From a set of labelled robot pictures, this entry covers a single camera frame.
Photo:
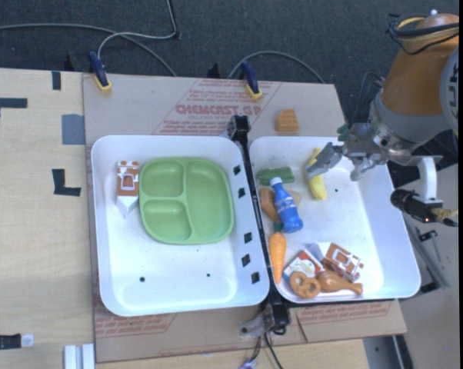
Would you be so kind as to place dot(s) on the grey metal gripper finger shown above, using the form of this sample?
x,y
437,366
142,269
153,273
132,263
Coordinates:
x,y
360,169
325,159

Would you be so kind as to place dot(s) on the brown chicken drumstick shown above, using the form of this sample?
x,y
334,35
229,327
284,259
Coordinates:
x,y
333,282

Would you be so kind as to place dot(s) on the orange waffle biscuit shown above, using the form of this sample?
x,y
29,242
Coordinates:
x,y
286,121

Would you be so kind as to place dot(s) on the blue bottle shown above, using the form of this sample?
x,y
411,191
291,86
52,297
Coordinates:
x,y
287,210

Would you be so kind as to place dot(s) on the brown cardboard board red print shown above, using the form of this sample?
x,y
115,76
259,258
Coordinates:
x,y
139,106

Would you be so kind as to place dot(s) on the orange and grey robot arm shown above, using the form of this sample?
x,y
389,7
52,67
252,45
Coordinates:
x,y
412,87

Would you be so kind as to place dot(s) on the green bean pods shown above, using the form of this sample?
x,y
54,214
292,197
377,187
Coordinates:
x,y
272,175

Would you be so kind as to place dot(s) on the green divided plate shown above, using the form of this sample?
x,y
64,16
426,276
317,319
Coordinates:
x,y
200,190

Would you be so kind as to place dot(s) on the black cylinder on white bracket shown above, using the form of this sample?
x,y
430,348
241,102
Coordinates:
x,y
410,203

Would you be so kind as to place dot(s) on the orange carrot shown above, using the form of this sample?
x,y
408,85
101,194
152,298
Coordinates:
x,y
277,252

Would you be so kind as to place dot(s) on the white plastic tray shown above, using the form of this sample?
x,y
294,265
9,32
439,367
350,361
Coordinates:
x,y
170,271
354,221

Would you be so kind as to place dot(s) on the red and white packet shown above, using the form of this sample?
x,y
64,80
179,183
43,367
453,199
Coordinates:
x,y
304,263

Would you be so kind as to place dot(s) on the brown bread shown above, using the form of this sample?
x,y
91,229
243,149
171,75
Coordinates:
x,y
267,202

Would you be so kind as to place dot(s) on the brown pretzel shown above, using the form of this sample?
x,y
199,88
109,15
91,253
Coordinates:
x,y
304,286

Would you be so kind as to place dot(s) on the orange and white carton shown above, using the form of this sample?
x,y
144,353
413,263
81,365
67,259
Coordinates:
x,y
341,260
127,185

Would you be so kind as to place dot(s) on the thin black rod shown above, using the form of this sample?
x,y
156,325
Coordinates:
x,y
255,206

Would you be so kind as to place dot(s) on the yellow banana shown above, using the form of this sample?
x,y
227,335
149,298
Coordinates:
x,y
318,188

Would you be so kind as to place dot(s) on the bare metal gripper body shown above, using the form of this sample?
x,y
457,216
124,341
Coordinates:
x,y
364,144

